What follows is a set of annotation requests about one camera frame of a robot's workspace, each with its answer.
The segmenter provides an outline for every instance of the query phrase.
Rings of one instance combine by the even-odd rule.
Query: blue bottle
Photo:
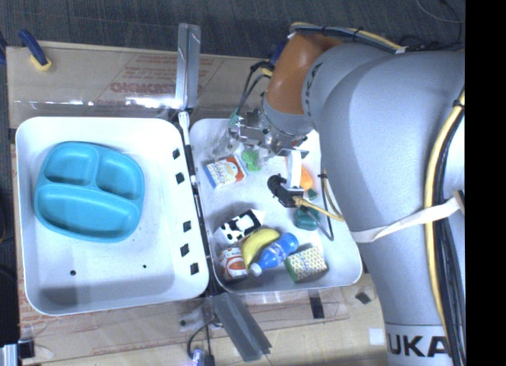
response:
[[[282,263],[298,247],[299,240],[291,232],[285,232],[279,239],[263,249],[260,259],[250,265],[250,272],[254,276],[259,276],[263,270],[274,268]]]

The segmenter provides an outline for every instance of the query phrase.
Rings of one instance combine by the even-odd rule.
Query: blue plate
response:
[[[144,175],[129,156],[80,141],[57,144],[35,189],[37,218],[49,229],[90,241],[126,239],[138,226]]]

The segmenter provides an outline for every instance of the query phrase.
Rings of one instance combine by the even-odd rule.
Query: red and white can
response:
[[[247,277],[244,259],[240,248],[230,247],[224,249],[219,256],[221,274],[225,281],[238,281]]]

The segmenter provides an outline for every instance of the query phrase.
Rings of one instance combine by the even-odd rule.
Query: yellow banana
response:
[[[240,246],[246,269],[249,269],[258,251],[277,240],[280,236],[280,233],[272,228],[260,228],[253,231]]]

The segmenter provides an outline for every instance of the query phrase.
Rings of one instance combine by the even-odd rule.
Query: white bottle cap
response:
[[[254,276],[260,276],[260,274],[262,273],[262,268],[258,263],[253,262],[250,265],[250,272],[252,272]]]

